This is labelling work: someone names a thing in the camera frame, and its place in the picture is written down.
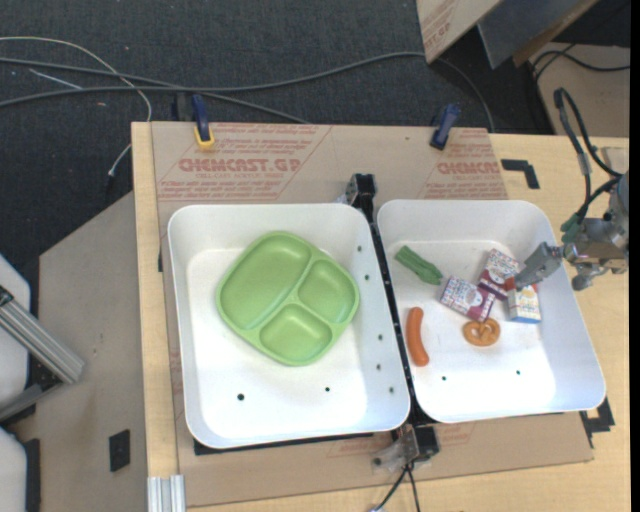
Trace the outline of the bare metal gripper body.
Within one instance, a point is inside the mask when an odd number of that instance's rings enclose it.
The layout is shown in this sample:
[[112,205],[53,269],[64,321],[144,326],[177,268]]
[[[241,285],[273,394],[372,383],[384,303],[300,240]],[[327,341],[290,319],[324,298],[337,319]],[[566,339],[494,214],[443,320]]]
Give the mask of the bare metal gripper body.
[[565,259],[580,273],[624,273],[629,266],[629,219],[585,219]]

